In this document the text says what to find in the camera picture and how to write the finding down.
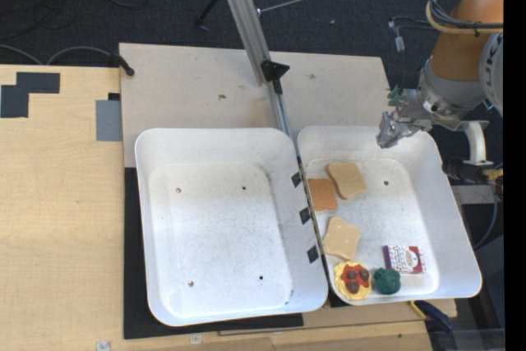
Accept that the orange-brown toast slice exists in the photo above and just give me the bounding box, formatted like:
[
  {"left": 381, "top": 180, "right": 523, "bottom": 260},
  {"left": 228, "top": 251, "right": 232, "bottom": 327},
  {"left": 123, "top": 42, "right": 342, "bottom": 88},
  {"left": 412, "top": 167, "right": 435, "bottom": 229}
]
[{"left": 307, "top": 178, "right": 339, "bottom": 213}]

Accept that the green broccoli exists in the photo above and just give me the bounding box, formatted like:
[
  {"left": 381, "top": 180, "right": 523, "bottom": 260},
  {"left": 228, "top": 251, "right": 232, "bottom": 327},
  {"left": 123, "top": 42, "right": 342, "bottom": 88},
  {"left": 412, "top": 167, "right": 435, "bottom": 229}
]
[{"left": 372, "top": 267, "right": 402, "bottom": 296}]

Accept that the white plastic tray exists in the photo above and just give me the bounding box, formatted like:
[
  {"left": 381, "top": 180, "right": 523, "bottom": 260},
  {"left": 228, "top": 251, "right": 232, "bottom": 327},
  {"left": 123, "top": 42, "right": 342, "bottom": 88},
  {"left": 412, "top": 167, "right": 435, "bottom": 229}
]
[
  {"left": 296, "top": 124, "right": 483, "bottom": 307},
  {"left": 134, "top": 127, "right": 330, "bottom": 328}
]

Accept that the small purple and white carton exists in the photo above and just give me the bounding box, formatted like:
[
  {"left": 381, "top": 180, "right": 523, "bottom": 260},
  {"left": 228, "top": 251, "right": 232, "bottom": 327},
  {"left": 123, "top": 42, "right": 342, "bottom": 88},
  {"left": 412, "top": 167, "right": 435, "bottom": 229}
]
[{"left": 381, "top": 244, "right": 427, "bottom": 275}]

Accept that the pale flat board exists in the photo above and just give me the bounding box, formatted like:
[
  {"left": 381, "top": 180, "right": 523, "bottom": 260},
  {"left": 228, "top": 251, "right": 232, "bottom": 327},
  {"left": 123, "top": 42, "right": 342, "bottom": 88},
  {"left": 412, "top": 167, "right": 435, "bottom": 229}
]
[{"left": 118, "top": 43, "right": 459, "bottom": 338}]

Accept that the yellow spaghetti with meatballs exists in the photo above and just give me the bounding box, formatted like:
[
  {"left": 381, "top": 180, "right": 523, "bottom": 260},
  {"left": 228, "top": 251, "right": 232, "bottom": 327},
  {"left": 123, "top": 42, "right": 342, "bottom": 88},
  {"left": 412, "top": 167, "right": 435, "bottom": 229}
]
[{"left": 332, "top": 261, "right": 373, "bottom": 301}]

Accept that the tan bread slice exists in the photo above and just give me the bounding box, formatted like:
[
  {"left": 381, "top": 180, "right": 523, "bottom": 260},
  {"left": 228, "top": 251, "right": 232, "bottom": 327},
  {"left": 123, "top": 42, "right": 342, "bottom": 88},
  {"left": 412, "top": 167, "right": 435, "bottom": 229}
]
[
  {"left": 321, "top": 215, "right": 362, "bottom": 262},
  {"left": 326, "top": 162, "right": 368, "bottom": 201}
]

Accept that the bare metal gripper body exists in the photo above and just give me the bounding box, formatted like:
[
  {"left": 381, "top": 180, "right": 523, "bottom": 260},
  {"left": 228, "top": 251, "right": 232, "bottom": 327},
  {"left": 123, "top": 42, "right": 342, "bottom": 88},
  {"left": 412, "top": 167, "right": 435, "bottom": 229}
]
[{"left": 387, "top": 88, "right": 465, "bottom": 137}]

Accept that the black cylinder on white bracket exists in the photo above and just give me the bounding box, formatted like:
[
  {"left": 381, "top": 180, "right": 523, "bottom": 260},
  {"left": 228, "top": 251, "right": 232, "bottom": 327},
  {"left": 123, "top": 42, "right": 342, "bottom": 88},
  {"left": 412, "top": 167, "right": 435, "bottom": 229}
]
[{"left": 441, "top": 120, "right": 495, "bottom": 182}]

